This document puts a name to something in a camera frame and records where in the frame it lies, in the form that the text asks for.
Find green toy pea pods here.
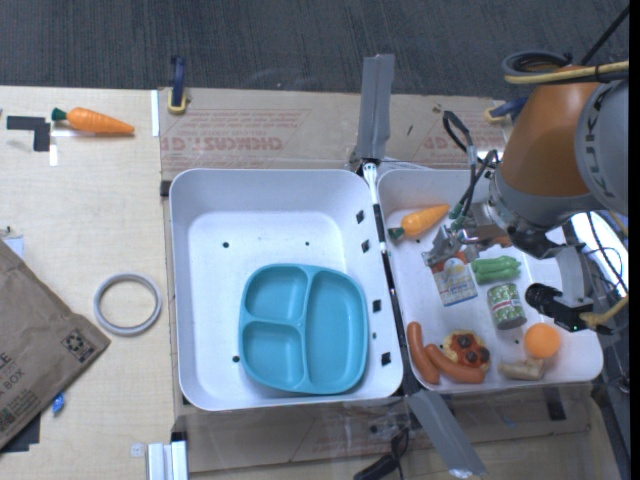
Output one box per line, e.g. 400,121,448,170
470,255,523,286

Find white carton with red cap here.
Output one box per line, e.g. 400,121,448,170
431,251,480,308

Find white ring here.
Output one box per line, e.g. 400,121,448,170
92,272,164,338

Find white plastic tray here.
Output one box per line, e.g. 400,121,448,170
168,167,405,413
375,167,606,396

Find brown paper bag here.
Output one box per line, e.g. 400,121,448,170
0,237,112,452

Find blue divided plate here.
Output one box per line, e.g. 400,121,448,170
237,263,371,396

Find brown cardboard board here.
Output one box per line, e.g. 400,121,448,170
157,86,604,475

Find orange toy carrot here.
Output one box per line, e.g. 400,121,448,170
50,106,136,136
387,203,451,242

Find toy pizza slice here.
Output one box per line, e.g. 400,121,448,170
441,329,493,373

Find orange toy sausage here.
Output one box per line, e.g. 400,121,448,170
424,343,487,385
406,321,442,386

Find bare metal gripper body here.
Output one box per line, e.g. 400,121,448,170
437,201,585,261

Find green can of peas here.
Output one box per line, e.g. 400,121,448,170
486,281,529,331

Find orange ball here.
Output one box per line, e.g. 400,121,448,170
523,322,562,360

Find black cylinder on white bracket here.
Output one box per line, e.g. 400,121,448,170
524,244,596,333

